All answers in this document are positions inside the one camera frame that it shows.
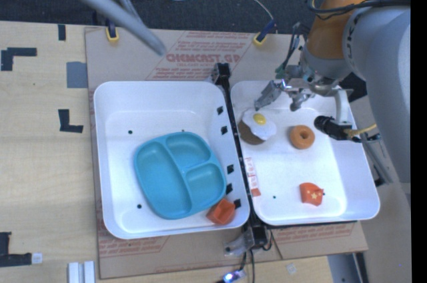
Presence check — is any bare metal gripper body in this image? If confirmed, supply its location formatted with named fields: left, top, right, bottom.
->
left=280, top=64, right=341, bottom=97

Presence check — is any white fried egg toy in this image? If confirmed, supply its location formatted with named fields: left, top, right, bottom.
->
left=242, top=108, right=278, bottom=141

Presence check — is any orange doughnut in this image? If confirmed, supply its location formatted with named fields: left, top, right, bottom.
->
left=288, top=124, right=316, bottom=150

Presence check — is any brown biscuit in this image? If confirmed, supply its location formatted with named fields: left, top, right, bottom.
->
left=237, top=120, right=266, bottom=146

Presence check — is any thin black rod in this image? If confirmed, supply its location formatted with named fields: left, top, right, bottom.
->
left=220, top=73, right=260, bottom=230

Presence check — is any white plastic tray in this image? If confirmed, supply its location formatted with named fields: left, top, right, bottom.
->
left=230, top=79, right=381, bottom=227
left=93, top=80, right=251, bottom=240

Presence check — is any orange block with yellow stars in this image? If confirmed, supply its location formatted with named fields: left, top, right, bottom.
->
left=299, top=182, right=325, bottom=207

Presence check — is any blue divided plate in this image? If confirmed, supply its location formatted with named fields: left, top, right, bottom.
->
left=133, top=131, right=228, bottom=220

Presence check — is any orange cube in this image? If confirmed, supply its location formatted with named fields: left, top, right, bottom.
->
left=205, top=198, right=237, bottom=226

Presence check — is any brown cardboard board red print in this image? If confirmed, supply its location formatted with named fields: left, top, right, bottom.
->
left=84, top=26, right=370, bottom=280

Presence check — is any black cylinder on white bracket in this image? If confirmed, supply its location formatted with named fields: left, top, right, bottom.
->
left=313, top=87, right=354, bottom=142

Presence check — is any black block with thin wires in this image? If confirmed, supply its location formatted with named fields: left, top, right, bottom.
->
left=212, top=62, right=232, bottom=86
left=245, top=224, right=270, bottom=248

